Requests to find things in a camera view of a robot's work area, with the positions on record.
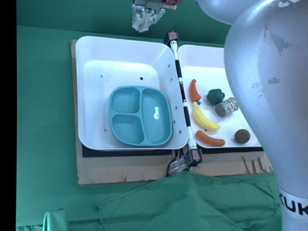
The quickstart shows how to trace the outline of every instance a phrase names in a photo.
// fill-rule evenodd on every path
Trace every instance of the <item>yellow banana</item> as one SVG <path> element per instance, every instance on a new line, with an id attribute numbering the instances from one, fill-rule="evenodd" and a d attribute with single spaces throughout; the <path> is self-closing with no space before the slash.
<path id="1" fill-rule="evenodd" d="M 197 102 L 193 102 L 193 111 L 192 111 L 192 116 L 196 120 L 196 122 L 199 123 L 200 126 L 202 126 L 204 129 L 211 130 L 211 131 L 216 131 L 217 129 L 220 128 L 220 126 L 209 120 L 208 118 L 205 117 L 205 115 L 202 113 L 202 111 L 199 109 Z"/>

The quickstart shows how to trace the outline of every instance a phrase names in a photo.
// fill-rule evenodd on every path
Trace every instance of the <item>orange sausage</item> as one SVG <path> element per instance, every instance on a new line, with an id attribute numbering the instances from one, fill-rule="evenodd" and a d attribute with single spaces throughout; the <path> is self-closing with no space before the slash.
<path id="1" fill-rule="evenodd" d="M 213 146 L 223 146 L 225 144 L 225 141 L 223 139 L 214 139 L 214 138 L 206 135 L 205 133 L 203 133 L 201 130 L 198 130 L 196 132 L 196 136 L 201 141 L 203 141 L 207 144 L 213 145 Z"/>
<path id="2" fill-rule="evenodd" d="M 189 86 L 189 94 L 191 96 L 191 100 L 193 102 L 197 102 L 198 104 L 200 104 L 200 99 L 201 99 L 201 96 L 200 94 L 198 93 L 197 91 L 197 88 L 196 88 L 196 80 L 193 79 L 191 81 L 191 84 Z"/>

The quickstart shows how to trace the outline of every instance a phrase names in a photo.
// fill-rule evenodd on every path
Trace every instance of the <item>robotic end effector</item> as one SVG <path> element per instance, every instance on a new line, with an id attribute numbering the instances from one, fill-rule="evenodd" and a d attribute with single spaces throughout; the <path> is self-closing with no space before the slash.
<path id="1" fill-rule="evenodd" d="M 175 10 L 183 0 L 132 0 L 132 27 L 142 33 L 156 24 L 165 10 Z"/>

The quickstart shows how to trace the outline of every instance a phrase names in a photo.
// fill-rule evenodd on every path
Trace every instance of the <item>blue plate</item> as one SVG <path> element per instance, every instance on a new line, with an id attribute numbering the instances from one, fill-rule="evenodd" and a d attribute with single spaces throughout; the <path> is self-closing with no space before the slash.
<path id="1" fill-rule="evenodd" d="M 158 146 L 172 135 L 168 99 L 152 87 L 116 88 L 109 98 L 109 119 L 112 134 L 124 144 Z"/>

